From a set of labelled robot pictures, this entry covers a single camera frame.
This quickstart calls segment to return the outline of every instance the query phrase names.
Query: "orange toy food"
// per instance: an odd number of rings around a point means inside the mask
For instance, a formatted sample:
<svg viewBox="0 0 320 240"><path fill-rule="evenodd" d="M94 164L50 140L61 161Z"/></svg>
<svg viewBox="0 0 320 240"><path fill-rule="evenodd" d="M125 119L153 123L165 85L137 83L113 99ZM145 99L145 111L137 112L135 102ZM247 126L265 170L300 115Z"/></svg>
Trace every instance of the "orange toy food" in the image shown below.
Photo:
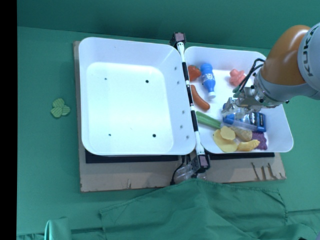
<svg viewBox="0 0 320 240"><path fill-rule="evenodd" d="M193 84L191 84L190 87L191 87L192 98L195 104L197 104L203 110L210 109L210 104L200 97L196 87Z"/></svg>
<svg viewBox="0 0 320 240"><path fill-rule="evenodd" d="M193 81L201 76L201 71L195 65L188 66L189 80Z"/></svg>
<svg viewBox="0 0 320 240"><path fill-rule="evenodd" d="M241 81L246 77L245 72L243 70L238 71L235 68L232 69L229 74L230 74L229 82L234 86L238 86L241 83Z"/></svg>

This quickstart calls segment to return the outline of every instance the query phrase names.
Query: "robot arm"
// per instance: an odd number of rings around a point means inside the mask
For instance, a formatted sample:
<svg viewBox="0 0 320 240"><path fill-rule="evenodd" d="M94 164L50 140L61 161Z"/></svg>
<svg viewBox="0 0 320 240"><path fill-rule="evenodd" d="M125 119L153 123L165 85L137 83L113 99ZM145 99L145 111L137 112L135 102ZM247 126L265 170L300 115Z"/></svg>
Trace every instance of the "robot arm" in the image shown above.
<svg viewBox="0 0 320 240"><path fill-rule="evenodd" d="M285 31L266 60L257 59L247 77L253 85L236 87L222 109L222 116L274 108L295 96L320 100L320 22L313 27L296 25Z"/></svg>

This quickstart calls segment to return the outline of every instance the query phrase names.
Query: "clear plastic bottle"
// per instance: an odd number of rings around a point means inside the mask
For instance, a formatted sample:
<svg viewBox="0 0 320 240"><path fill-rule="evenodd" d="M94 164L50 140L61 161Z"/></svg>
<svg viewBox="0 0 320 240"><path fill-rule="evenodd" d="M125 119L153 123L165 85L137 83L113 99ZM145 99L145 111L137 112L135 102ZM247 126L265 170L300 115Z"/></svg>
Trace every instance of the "clear plastic bottle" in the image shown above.
<svg viewBox="0 0 320 240"><path fill-rule="evenodd" d="M201 71L203 86L208 91L208 98L212 100L213 98L216 97L216 93L215 93L216 80L215 80L213 68L211 64L204 63L201 65L200 71Z"/></svg>

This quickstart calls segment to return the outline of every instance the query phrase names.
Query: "blue bottle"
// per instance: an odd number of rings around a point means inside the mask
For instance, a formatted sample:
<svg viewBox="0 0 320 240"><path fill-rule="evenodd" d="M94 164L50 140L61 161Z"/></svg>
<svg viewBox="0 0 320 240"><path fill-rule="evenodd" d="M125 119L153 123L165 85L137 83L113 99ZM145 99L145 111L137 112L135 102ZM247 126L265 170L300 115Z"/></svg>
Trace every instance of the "blue bottle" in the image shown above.
<svg viewBox="0 0 320 240"><path fill-rule="evenodd" d="M201 71L203 86L208 91L208 98L212 100L213 98L216 97L216 93L215 93L216 80L215 80L213 68L211 64L205 63L201 65L200 71Z"/></svg>

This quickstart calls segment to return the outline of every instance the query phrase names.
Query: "pink toy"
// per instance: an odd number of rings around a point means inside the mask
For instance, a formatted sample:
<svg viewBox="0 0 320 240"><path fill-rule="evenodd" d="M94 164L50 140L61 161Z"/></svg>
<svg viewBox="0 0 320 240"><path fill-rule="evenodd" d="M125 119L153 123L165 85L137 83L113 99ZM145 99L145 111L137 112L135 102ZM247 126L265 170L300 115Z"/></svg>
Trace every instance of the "pink toy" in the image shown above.
<svg viewBox="0 0 320 240"><path fill-rule="evenodd" d="M235 68L230 71L230 79L229 82L233 86L238 86L241 81L246 77L245 72L243 70L238 71Z"/></svg>

